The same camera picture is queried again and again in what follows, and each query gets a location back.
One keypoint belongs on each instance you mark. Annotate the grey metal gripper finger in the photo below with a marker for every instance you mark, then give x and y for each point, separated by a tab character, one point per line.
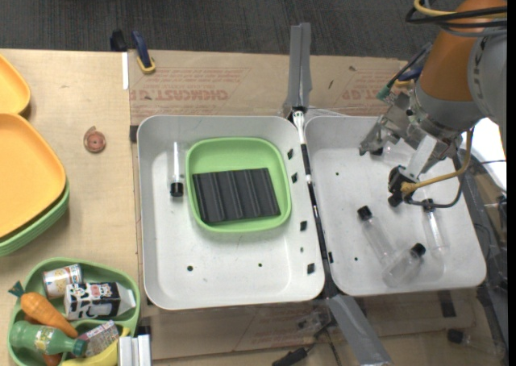
370	140
389	139

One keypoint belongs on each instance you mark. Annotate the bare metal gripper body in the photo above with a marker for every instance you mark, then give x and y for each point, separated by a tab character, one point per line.
407	122

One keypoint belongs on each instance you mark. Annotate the clear plastic bottle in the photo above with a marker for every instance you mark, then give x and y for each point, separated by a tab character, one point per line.
403	267
436	231
475	342
393	155
375	235

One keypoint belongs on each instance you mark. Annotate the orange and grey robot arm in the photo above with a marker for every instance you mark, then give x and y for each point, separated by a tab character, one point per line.
451	70

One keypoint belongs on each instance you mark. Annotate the white plastic tray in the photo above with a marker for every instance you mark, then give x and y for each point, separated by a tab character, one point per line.
350	191
225	267

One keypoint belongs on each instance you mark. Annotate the thin black and white rod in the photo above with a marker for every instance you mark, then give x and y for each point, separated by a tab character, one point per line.
309	179

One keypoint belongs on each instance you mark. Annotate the black ribbed plastic sheet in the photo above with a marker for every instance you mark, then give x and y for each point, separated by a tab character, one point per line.
235	195

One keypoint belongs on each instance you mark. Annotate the brown cardboard board, red print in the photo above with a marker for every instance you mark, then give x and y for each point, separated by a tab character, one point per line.
225	82

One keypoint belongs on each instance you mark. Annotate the slim clear tube, black cap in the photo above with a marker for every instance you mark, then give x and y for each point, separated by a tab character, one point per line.
176	171

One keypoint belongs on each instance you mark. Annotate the pink round disc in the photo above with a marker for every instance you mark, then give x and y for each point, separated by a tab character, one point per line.
94	139

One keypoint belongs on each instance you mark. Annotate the green divided plate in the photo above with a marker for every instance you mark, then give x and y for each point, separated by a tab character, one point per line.
96	271

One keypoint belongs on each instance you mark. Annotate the white cow print milk carton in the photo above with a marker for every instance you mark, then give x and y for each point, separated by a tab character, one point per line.
92	300

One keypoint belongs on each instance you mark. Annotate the small pink carton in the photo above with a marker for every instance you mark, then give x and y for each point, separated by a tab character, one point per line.
101	336

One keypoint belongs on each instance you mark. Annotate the small red and white can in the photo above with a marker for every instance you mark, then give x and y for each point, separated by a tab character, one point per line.
60	280

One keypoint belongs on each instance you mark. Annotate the yellow banana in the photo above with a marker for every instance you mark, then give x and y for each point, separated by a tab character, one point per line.
101	358

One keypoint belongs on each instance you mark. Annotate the orange plate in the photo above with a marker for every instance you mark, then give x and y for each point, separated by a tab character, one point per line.
10	86
24	175

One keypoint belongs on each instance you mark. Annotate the orange carrot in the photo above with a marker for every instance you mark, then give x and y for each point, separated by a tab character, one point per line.
42	308

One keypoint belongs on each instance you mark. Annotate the green bottle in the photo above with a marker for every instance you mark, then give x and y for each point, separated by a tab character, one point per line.
36	338

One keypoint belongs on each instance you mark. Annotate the black cylinder on white bracket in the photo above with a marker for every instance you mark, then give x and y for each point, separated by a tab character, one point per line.
403	185

